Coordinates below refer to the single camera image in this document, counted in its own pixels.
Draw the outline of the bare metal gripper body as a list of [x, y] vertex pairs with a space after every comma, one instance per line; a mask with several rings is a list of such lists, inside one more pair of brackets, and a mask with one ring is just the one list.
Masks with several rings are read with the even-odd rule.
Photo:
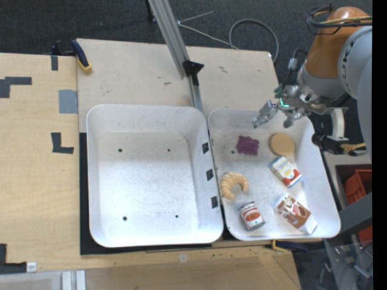
[[307, 85], [279, 85], [278, 109], [283, 112], [321, 114], [320, 95]]

